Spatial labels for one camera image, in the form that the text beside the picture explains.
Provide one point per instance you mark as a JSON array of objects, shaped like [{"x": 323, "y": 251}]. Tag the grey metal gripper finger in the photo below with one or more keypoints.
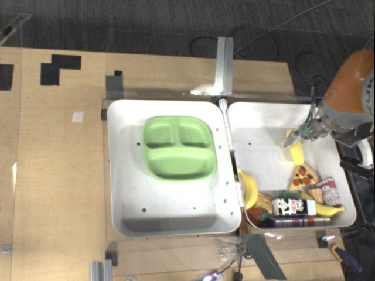
[{"x": 291, "y": 140}]

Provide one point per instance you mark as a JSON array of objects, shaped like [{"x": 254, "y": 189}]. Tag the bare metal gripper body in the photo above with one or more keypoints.
[{"x": 316, "y": 126}]

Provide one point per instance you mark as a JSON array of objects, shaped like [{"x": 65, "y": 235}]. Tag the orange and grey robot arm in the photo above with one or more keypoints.
[{"x": 348, "y": 80}]

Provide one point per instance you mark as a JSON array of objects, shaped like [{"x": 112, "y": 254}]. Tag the yellow toy food piece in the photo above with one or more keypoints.
[{"x": 297, "y": 154}]

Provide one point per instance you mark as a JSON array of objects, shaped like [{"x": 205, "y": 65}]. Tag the white plastic tray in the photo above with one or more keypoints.
[
  {"x": 175, "y": 203},
  {"x": 263, "y": 145}
]

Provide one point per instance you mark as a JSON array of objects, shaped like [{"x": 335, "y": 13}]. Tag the pizza slice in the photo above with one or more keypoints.
[{"x": 303, "y": 177}]

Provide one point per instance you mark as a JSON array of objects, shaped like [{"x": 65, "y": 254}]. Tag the dark green broccoli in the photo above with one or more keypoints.
[{"x": 285, "y": 196}]

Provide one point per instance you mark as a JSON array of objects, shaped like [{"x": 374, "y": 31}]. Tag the tan biscuit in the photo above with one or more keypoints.
[{"x": 316, "y": 195}]

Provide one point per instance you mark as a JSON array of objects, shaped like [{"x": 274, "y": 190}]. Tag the thin black and white rod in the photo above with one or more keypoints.
[{"x": 229, "y": 140}]

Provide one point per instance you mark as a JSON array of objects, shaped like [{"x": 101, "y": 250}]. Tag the yellow banana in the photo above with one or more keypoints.
[
  {"x": 328, "y": 211},
  {"x": 250, "y": 187}
]

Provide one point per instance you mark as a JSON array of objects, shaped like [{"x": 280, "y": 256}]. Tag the red and white can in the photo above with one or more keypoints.
[{"x": 330, "y": 192}]

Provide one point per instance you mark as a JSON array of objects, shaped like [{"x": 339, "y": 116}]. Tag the tan bread slice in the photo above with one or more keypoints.
[{"x": 265, "y": 201}]

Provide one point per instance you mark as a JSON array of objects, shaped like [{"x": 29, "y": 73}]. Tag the white carton with black print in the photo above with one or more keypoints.
[{"x": 293, "y": 207}]

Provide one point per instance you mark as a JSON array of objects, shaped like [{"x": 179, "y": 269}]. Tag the red strawberry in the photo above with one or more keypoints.
[{"x": 257, "y": 215}]

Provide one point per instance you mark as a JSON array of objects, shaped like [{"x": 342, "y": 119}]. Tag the purple flat box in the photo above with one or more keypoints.
[{"x": 299, "y": 222}]

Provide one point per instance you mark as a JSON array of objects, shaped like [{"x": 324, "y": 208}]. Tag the green divided plate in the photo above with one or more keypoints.
[{"x": 178, "y": 162}]

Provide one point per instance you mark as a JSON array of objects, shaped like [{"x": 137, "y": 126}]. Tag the black cylinder on white bracket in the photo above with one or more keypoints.
[{"x": 356, "y": 166}]

